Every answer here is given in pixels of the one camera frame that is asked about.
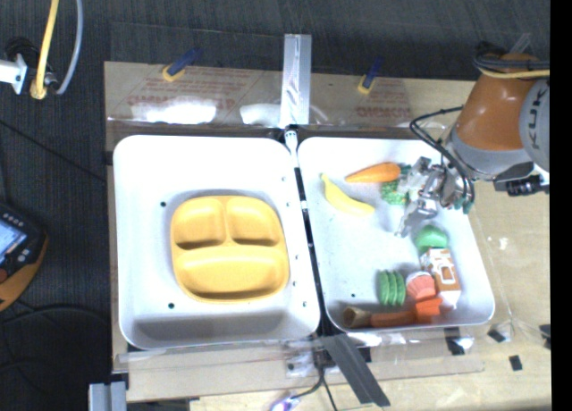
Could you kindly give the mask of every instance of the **wooden table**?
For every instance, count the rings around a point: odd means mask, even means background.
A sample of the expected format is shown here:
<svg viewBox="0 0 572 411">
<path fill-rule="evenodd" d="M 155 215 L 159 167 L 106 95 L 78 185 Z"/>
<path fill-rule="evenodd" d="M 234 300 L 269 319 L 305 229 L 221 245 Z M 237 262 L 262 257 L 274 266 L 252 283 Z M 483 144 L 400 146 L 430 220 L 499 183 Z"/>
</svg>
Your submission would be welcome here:
<svg viewBox="0 0 572 411">
<path fill-rule="evenodd" d="M 107 63 L 106 111 L 137 84 L 145 65 Z M 473 82 L 400 80 L 413 116 L 462 105 Z M 107 127 L 107 150 L 121 132 Z M 195 352 L 149 357 L 126 354 L 117 315 L 117 255 L 114 227 L 113 171 L 109 171 L 109 221 L 113 350 L 118 372 L 129 373 L 128 402 L 199 398 L 193 411 L 266 410 L 286 390 L 311 387 L 315 374 L 292 377 L 277 347 Z M 469 218 L 491 281 L 497 310 L 491 327 L 506 340 L 498 342 L 477 330 L 470 355 L 453 356 L 435 347 L 427 356 L 409 346 L 372 348 L 372 371 L 394 410 L 548 409 L 551 407 L 551 351 L 539 326 L 551 322 L 550 196 L 512 198 L 492 184 L 476 184 L 476 205 Z M 121 360 L 132 356 L 131 362 Z M 510 359 L 522 369 L 513 369 Z M 360 407 L 338 372 L 326 375 L 338 409 Z M 297 409 L 332 409 L 324 387 L 305 396 Z"/>
</svg>

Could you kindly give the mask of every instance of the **yellow bowl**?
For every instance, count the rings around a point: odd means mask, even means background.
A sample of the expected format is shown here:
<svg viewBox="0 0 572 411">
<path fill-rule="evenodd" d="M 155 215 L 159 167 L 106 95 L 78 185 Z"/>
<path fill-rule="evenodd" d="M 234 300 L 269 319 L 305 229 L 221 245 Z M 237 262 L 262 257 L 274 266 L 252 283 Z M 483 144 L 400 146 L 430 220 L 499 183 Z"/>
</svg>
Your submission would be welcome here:
<svg viewBox="0 0 572 411">
<path fill-rule="evenodd" d="M 172 266 L 181 288 L 200 301 L 233 303 L 270 297 L 290 277 L 276 212 L 253 197 L 198 197 L 171 220 Z"/>
</svg>

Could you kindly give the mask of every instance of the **blue clamp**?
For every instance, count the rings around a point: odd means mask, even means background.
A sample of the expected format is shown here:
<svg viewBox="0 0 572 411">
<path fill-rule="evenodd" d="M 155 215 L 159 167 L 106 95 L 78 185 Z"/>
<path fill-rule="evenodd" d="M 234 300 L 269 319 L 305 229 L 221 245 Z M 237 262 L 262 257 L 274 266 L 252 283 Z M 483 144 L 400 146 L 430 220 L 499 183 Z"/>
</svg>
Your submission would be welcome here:
<svg viewBox="0 0 572 411">
<path fill-rule="evenodd" d="M 364 74 L 361 77 L 359 85 L 357 86 L 357 90 L 366 95 L 371 91 L 372 87 L 374 86 L 375 77 L 382 67 L 382 63 L 383 58 L 381 56 L 375 57 L 374 64 L 372 64 L 367 74 Z"/>
<path fill-rule="evenodd" d="M 185 73 L 185 68 L 192 65 L 202 54 L 202 49 L 190 49 L 170 65 L 163 68 L 163 79 L 173 82 Z"/>
</svg>

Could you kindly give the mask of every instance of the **yellow banana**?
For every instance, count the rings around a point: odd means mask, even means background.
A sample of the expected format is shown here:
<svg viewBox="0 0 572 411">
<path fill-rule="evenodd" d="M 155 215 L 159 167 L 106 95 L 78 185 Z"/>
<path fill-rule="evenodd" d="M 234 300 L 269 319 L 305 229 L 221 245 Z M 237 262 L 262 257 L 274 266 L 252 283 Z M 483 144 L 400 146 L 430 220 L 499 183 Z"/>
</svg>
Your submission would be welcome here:
<svg viewBox="0 0 572 411">
<path fill-rule="evenodd" d="M 322 173 L 320 179 L 324 182 L 325 199 L 336 209 L 358 216 L 366 216 L 374 212 L 375 208 L 373 206 L 349 197 L 343 190 L 331 182 L 325 174 Z"/>
</svg>

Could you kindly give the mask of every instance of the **brown cylinder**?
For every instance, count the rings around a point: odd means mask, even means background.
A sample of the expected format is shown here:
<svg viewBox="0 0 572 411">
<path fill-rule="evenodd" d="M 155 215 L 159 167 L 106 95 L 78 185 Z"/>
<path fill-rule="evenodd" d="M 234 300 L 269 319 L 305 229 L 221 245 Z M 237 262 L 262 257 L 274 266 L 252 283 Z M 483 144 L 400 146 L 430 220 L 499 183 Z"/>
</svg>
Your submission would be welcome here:
<svg viewBox="0 0 572 411">
<path fill-rule="evenodd" d="M 506 54 L 501 60 L 535 58 L 527 54 Z M 523 144 L 518 130 L 518 116 L 526 94 L 533 85 L 533 80 L 481 75 L 455 124 L 458 137 L 465 144 L 483 150 L 521 149 Z"/>
</svg>

